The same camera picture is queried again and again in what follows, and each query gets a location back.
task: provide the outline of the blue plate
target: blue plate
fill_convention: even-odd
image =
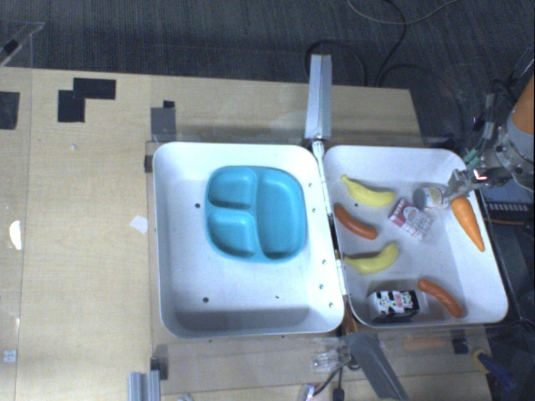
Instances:
[[[208,180],[206,233],[221,255],[280,261],[304,247],[303,190],[288,172],[263,166],[225,166]]]

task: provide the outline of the small carton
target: small carton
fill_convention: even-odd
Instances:
[[[377,291],[368,297],[369,313],[376,323],[406,322],[420,305],[416,291]]]
[[[396,204],[389,219],[420,241],[424,238],[433,222],[427,214],[420,211],[403,197]]]

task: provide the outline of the carrot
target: carrot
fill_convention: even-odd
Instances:
[[[479,248],[479,251],[485,251],[485,244],[470,201],[464,196],[456,197],[451,201],[451,210],[465,233]]]

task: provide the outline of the hot dog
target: hot dog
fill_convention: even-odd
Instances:
[[[434,282],[428,281],[427,279],[420,279],[418,281],[418,288],[423,292],[427,292],[433,297],[436,297],[436,299],[441,302],[454,317],[462,317],[463,311],[461,305],[457,303],[456,299],[440,285],[436,285]]]
[[[362,236],[366,239],[375,239],[377,237],[377,230],[374,227],[356,221],[340,204],[334,206],[334,214],[340,223],[355,235]]]

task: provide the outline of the toy banana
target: toy banana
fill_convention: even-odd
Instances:
[[[344,256],[344,262],[349,263],[360,273],[376,273],[390,267],[399,253],[398,246],[392,242],[385,246],[377,256],[364,258]]]
[[[393,191],[373,191],[355,180],[350,180],[347,175],[342,175],[342,181],[348,188],[353,199],[370,206],[387,206],[395,199]]]

